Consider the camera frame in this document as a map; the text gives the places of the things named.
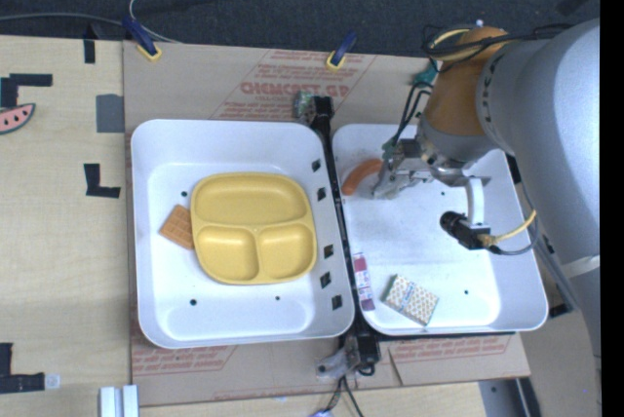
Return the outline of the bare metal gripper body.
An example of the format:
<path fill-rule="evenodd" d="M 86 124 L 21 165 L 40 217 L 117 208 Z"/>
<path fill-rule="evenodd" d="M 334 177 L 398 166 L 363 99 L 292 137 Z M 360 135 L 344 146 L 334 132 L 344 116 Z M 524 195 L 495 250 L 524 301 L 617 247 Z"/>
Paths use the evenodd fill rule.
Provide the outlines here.
<path fill-rule="evenodd" d="M 487 138 L 401 139 L 388 169 L 393 173 L 409 171 L 411 186 L 436 180 L 448 187 L 460 187 L 468 182 L 466 171 L 490 150 Z"/>

